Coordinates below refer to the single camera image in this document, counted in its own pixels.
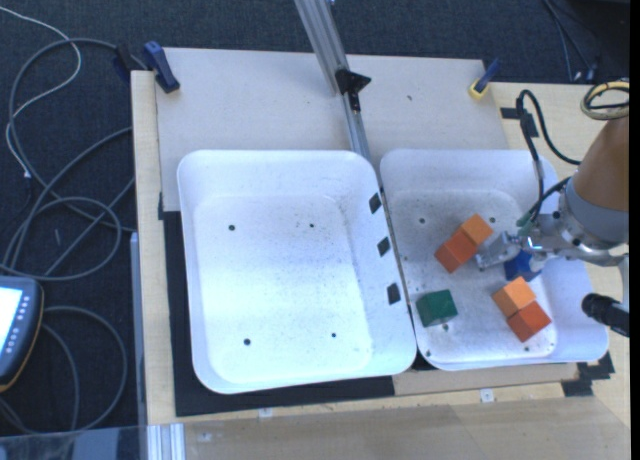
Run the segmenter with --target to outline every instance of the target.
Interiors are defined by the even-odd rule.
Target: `green block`
[[[456,304],[448,289],[427,293],[416,302],[416,307],[423,327],[446,323],[458,315]]]

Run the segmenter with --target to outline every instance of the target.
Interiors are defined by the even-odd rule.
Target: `robotic arm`
[[[522,271],[525,266],[529,278],[555,257],[618,266],[622,301],[590,294],[584,298],[582,309],[589,317],[629,337],[629,254],[611,253],[629,242],[629,101],[593,104],[594,99],[611,90],[628,93],[629,83],[596,85],[581,102],[586,115],[606,123],[573,176],[542,193],[518,221],[518,232],[503,232],[476,256],[476,261],[480,268],[505,263],[505,268]],[[522,98],[521,94],[517,102],[521,112]],[[530,138],[527,143],[534,161],[538,161]],[[539,213],[542,201],[554,192],[560,194],[557,209],[551,214]]]

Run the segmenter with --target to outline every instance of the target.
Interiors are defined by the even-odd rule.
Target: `black floor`
[[[435,58],[499,58],[498,81],[585,83],[629,76],[630,6],[591,0],[550,0],[558,26],[542,0],[338,0],[334,16],[348,53]],[[165,46],[310,51],[293,0],[0,0],[0,6],[55,26],[71,37],[126,45],[139,55],[155,40]],[[59,40],[54,32],[0,11],[0,121],[7,125],[14,79],[29,58]],[[43,182],[52,181],[80,153],[107,135],[113,140],[85,156],[57,182],[61,197],[95,215],[133,178],[128,84],[113,68],[113,53],[82,47],[78,77],[16,118],[24,155]],[[68,50],[37,60],[15,92],[14,112],[31,97],[64,81],[74,70]],[[34,217],[24,243],[12,237],[42,194],[32,180],[25,189],[22,168],[0,145],[0,255],[2,267],[43,278],[87,219],[63,203]],[[42,204],[51,202],[51,194]],[[117,405],[96,426],[137,422],[133,355],[129,236],[136,227],[130,188],[113,208],[120,229],[100,225],[43,280],[46,305],[73,305],[107,320],[127,348],[128,379]],[[19,248],[14,255],[14,248]],[[77,277],[93,267],[103,267]],[[70,276],[72,280],[57,280]],[[47,312],[45,324],[67,342],[78,367],[77,427],[108,409],[118,392],[122,365],[117,343],[85,315]],[[27,428],[63,430],[72,423],[74,385],[69,364],[53,336],[42,333],[18,382],[6,393]],[[0,415],[0,435],[22,433]]]

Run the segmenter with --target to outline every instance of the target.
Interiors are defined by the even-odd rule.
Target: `table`
[[[237,57],[250,55],[244,64],[240,64],[242,71],[239,73],[245,75],[245,82],[248,86],[241,89],[240,95],[255,97],[247,92],[250,90],[251,78],[246,78],[247,74],[255,77],[254,73],[247,72],[247,63],[255,61],[251,53],[229,53],[229,52],[211,52],[208,50],[168,50],[167,56],[175,67],[174,73],[178,80],[183,79],[182,92],[190,92],[193,81],[189,74],[191,71],[189,61],[194,58],[211,57],[207,60],[216,59],[216,57]],[[267,58],[272,57],[271,54],[265,55]],[[286,64],[283,67],[291,67],[288,54],[276,55],[277,60]],[[313,72],[313,64],[310,64],[309,57],[313,60],[313,55],[295,54],[295,59],[301,63],[295,65],[293,77],[289,80],[290,85],[297,85],[300,81],[306,81],[305,78],[316,78],[323,84],[321,75]],[[262,55],[257,57],[258,63],[265,60]],[[482,135],[467,135],[465,138],[477,141],[476,145],[481,148],[513,148],[524,149],[525,144],[520,138],[519,127],[516,121],[501,120],[498,110],[502,107],[513,107],[515,98],[522,88],[529,88],[536,96],[538,96],[543,110],[546,111],[548,120],[548,129],[556,145],[568,156],[581,157],[590,142],[600,129],[600,125],[594,121],[589,121],[579,111],[579,101],[586,92],[588,87],[585,86],[569,86],[569,85],[523,85],[516,83],[492,83],[490,93],[485,96],[481,102],[471,100],[466,94],[468,85],[473,81],[473,77],[482,74],[482,65],[479,61],[460,61],[460,60],[429,60],[429,59],[402,59],[384,57],[352,57],[350,60],[352,70],[358,71],[359,68],[369,69],[370,74],[383,79],[386,87],[377,87],[378,91],[374,94],[370,89],[363,91],[361,101],[363,105],[363,117],[365,130],[371,144],[372,157],[374,160],[379,159],[380,153],[383,153],[390,146],[410,146],[410,147],[434,147],[437,145],[446,147],[464,147],[464,145],[456,144],[460,140],[460,136],[451,140],[454,145],[443,145],[442,142],[446,138],[452,138],[447,135],[446,128],[439,128],[447,120],[447,114],[438,116],[434,113],[438,110],[437,103],[434,108],[434,100],[442,103],[448,103],[449,115],[455,115],[456,104],[463,103],[462,111],[457,108],[459,113],[464,113],[465,109],[473,109],[473,107],[481,107],[483,109],[483,117],[486,118],[495,114],[495,120],[484,124],[481,127]],[[425,65],[430,65],[433,70],[424,72]],[[224,74],[229,76],[228,68],[213,66],[210,63],[203,65],[202,71],[211,71],[210,74]],[[395,71],[387,71],[387,67],[394,67]],[[384,71],[378,71],[379,68],[385,68]],[[412,85],[412,91],[406,92],[399,82],[408,82]],[[238,419],[256,416],[258,410],[240,411],[222,414],[207,414],[193,417],[178,417],[175,412],[174,402],[174,386],[173,386],[173,369],[172,369],[172,353],[170,345],[169,330],[169,307],[166,296],[166,267],[165,267],[165,240],[162,222],[159,219],[159,206],[165,206],[165,209],[175,209],[175,194],[171,193],[168,184],[163,185],[163,174],[161,165],[163,159],[173,156],[173,161],[179,157],[180,149],[176,152],[163,153],[165,147],[159,141],[162,126],[158,124],[158,116],[163,110],[172,106],[172,99],[175,96],[164,95],[159,87],[154,84],[153,74],[149,72],[132,73],[132,107],[133,107],[133,129],[135,139],[135,167],[136,167],[136,192],[138,202],[138,234],[140,246],[140,296],[141,296],[141,330],[142,343],[144,349],[144,405],[146,410],[146,418],[148,424],[167,424],[175,422],[188,421],[205,421],[220,419]],[[201,79],[197,83],[199,85],[212,85],[214,83],[206,83]],[[290,100],[278,101],[282,99],[282,93],[271,93],[272,99],[269,105],[278,110],[278,106],[282,106],[283,102],[290,103]],[[316,99],[320,103],[325,103],[323,96],[313,95],[311,98],[308,94],[300,95],[296,93],[302,104]],[[395,101],[391,101],[389,105],[389,96],[394,96]],[[191,114],[184,114],[184,121],[188,123],[189,117],[196,117],[202,112],[201,105],[194,105]],[[382,110],[384,113],[378,116],[367,114],[368,110]],[[436,123],[436,127],[431,130],[439,132],[437,134],[424,136],[416,134],[411,127],[398,127],[396,123],[385,122],[385,117],[389,117],[391,113],[400,114],[407,119],[409,124],[415,121],[419,116],[435,116],[432,119]],[[323,142],[331,141],[332,135],[340,134],[339,128],[336,129],[336,123],[333,123],[327,131],[322,131],[320,135],[311,138],[312,144],[309,148],[318,148],[323,146]],[[194,130],[184,128],[182,134],[193,135]],[[291,142],[296,141],[296,135],[300,131],[296,131],[296,125],[293,130],[282,131],[279,135],[281,143],[277,148],[290,148]],[[226,131],[225,141],[233,139],[233,130]],[[342,137],[342,143],[338,143],[336,148],[345,148],[346,137]],[[240,142],[242,148],[252,148],[250,142]],[[190,149],[192,146],[183,144],[184,148]],[[558,177],[562,178],[570,175],[573,168],[564,165],[545,149],[539,146],[540,153],[546,156],[556,168]],[[159,202],[159,195],[162,193],[163,202]],[[616,289],[620,287],[617,280],[618,274],[615,270],[594,269],[588,267],[589,274],[593,281],[593,288],[596,292],[612,294],[611,296],[619,298]],[[596,385],[596,394],[606,400],[609,408],[620,416],[625,423],[629,423],[629,397],[628,397],[628,340],[620,340],[612,337],[612,351],[614,365],[618,373],[622,376],[616,377],[616,384],[613,381],[606,381],[602,385]],[[296,413],[321,413],[327,408],[351,410],[359,408],[379,408],[381,406],[415,406],[416,404],[446,402],[466,403],[478,401],[479,389],[491,389],[490,393],[484,393],[486,397],[495,397],[499,394],[501,399],[521,399],[521,398],[562,398],[564,397],[562,387],[559,382],[573,380],[578,376],[577,366],[575,364],[547,364],[536,366],[514,366],[505,368],[491,368],[483,370],[469,370],[462,372],[414,372],[408,371],[393,377],[393,384],[396,396],[393,398],[358,402],[342,402],[332,403],[329,405],[309,405],[296,406],[274,409],[278,414],[296,414]]]

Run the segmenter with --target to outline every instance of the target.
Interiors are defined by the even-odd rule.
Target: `white plastic object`
[[[547,160],[542,163],[550,188],[556,173]],[[381,178],[413,315],[416,300],[442,289],[451,291],[458,310],[446,326],[425,328],[415,320],[418,350],[430,364],[463,370],[590,362],[606,353],[606,327],[581,308],[592,291],[582,261],[553,259],[529,282],[552,323],[522,343],[491,298],[508,282],[502,264],[480,271],[471,259],[449,274],[434,257],[474,213],[494,231],[487,244],[502,231],[515,234],[516,220],[538,198],[528,151],[399,149],[383,157]],[[555,209],[557,194],[542,212]]]
[[[389,229],[371,205],[379,192],[367,160],[200,150],[177,178],[193,365],[206,387],[242,393],[412,364],[415,335],[394,251],[381,255]]]

